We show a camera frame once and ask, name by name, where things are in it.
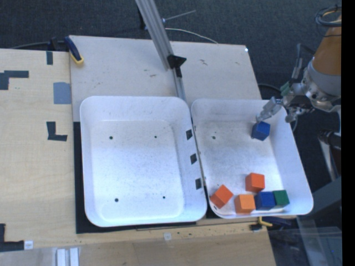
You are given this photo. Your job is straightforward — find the blue cube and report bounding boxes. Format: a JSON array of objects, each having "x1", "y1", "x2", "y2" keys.
[
  {"x1": 251, "y1": 121, "x2": 271, "y2": 142},
  {"x1": 254, "y1": 191, "x2": 276, "y2": 211}
]

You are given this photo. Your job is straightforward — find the dark orange cube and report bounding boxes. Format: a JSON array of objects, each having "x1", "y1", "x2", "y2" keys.
[
  {"x1": 245, "y1": 172, "x2": 266, "y2": 193},
  {"x1": 209, "y1": 184, "x2": 235, "y2": 209}
]

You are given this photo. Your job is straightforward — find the light orange cube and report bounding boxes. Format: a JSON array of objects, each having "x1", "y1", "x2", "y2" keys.
[{"x1": 234, "y1": 194, "x2": 256, "y2": 215}]

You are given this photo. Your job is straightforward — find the white plastic tray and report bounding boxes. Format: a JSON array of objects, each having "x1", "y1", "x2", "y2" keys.
[
  {"x1": 190, "y1": 98, "x2": 315, "y2": 219},
  {"x1": 79, "y1": 95, "x2": 209, "y2": 228}
]

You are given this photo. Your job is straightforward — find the green cube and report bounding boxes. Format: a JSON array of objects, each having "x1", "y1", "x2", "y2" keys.
[{"x1": 272, "y1": 190, "x2": 291, "y2": 208}]

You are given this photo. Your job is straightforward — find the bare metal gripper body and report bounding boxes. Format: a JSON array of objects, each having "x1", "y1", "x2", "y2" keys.
[{"x1": 281, "y1": 75, "x2": 342, "y2": 115}]

